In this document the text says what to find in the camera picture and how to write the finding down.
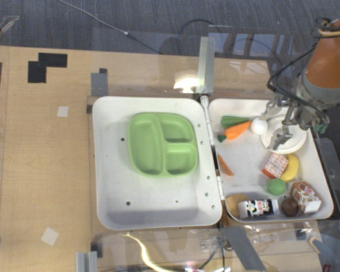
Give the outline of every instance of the wooden table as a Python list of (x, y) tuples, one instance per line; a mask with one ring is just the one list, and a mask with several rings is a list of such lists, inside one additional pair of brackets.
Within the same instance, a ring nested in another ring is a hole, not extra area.
[[(46, 83), (28, 83), (28, 61), (39, 52), (67, 54), (67, 68), (49, 67)], [(184, 96), (172, 90), (174, 79), (196, 71), (198, 58), (0, 46), (0, 62), (0, 272), (74, 271), (76, 252), (88, 252), (101, 230), (91, 211), (91, 73), (108, 69), (111, 95)], [(215, 60), (218, 96), (269, 98), (268, 76), (266, 62)], [(69, 107), (67, 117), (59, 107)], [(47, 227), (59, 233), (53, 246), (41, 241)], [(169, 233), (168, 242), (186, 241), (184, 232)], [(308, 262), (318, 271), (312, 251)]]

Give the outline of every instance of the banana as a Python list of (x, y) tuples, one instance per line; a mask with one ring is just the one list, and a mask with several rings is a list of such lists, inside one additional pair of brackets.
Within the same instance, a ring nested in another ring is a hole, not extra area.
[(299, 159), (294, 154), (288, 155), (288, 165), (282, 173), (280, 179), (284, 182), (290, 182), (299, 171)]

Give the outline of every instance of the green divided plate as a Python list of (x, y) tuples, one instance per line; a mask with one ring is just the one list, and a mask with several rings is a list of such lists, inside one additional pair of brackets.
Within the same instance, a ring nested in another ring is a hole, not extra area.
[(129, 152), (142, 175), (186, 175), (198, 165), (194, 129), (188, 119), (171, 113), (140, 113), (129, 124)]

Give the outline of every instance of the white ball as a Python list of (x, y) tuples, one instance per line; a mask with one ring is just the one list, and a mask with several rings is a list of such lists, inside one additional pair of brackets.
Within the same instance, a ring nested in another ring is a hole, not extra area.
[(267, 132), (268, 124), (266, 121), (260, 120), (260, 118), (257, 117), (253, 119), (250, 129), (257, 135), (263, 135)]

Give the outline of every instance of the green ball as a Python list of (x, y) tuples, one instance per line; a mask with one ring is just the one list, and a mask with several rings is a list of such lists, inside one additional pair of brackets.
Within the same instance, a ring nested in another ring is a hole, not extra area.
[(286, 190), (286, 183), (279, 178), (271, 179), (267, 182), (267, 190), (270, 194), (273, 194), (274, 196), (279, 196), (280, 194), (283, 194)]

